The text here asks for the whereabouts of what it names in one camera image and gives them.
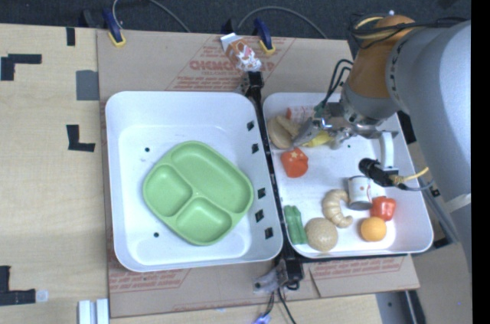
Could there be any tan bread slice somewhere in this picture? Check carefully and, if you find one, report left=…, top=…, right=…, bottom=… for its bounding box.
left=266, top=115, right=300, bottom=151

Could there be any red bell pepper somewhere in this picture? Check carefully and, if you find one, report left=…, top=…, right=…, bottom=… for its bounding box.
left=368, top=195, right=397, bottom=222

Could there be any black block with thin wires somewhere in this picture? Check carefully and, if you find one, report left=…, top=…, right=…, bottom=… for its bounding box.
left=280, top=257, right=305, bottom=286
left=243, top=70, right=266, bottom=98

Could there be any black cylinder on white bracket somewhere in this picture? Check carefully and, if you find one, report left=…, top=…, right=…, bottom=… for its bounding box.
left=358, top=131, right=401, bottom=188

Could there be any white plastic tray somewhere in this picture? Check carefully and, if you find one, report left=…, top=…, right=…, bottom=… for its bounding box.
left=262, top=91, right=435, bottom=259
left=104, top=90, right=285, bottom=273

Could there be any white small can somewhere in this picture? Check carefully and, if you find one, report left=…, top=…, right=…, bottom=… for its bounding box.
left=346, top=175, right=374, bottom=211

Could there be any brown cardboard board red print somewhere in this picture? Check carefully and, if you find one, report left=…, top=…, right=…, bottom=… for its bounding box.
left=95, top=28, right=421, bottom=319

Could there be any yellow banana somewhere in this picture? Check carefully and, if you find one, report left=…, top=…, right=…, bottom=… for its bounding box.
left=302, top=131, right=335, bottom=149

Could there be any green divided plate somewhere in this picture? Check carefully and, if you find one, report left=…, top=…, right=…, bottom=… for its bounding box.
left=142, top=139, right=255, bottom=247

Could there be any green asparagus bundle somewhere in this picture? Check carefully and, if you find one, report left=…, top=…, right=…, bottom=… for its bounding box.
left=283, top=205, right=309, bottom=246

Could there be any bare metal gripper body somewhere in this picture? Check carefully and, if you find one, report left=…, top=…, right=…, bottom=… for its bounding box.
left=313, top=101, right=400, bottom=140

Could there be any beige croissant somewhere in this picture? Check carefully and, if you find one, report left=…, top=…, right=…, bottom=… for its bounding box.
left=321, top=188, right=354, bottom=229

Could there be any orange fruit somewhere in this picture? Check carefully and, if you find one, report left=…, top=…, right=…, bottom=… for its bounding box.
left=359, top=216, right=388, bottom=243

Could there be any orange and white carton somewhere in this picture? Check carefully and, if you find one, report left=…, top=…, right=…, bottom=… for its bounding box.
left=219, top=31, right=263, bottom=74

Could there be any round tan bread roll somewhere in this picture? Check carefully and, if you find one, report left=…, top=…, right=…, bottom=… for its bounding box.
left=304, top=217, right=339, bottom=253

